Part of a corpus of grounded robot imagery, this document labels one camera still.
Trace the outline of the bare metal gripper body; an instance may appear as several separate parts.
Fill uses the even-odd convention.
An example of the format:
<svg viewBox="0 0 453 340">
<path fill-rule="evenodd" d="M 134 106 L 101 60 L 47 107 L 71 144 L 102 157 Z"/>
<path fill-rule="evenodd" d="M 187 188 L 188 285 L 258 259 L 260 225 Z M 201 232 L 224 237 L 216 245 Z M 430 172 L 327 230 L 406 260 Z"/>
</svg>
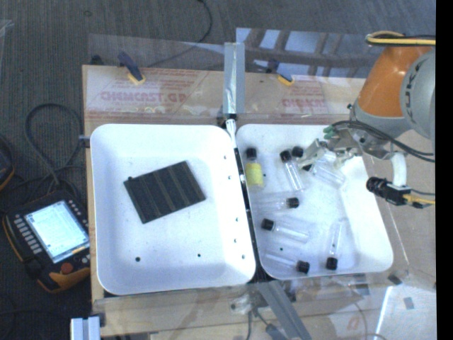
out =
<svg viewBox="0 0 453 340">
<path fill-rule="evenodd" d="M 376 159 L 390 159 L 391 152 L 385 149 L 389 141 L 365 129 L 350 128 L 347 125 L 328 127 L 328 149 L 339 152 L 353 147 L 360 148 L 363 154 Z"/>
</svg>

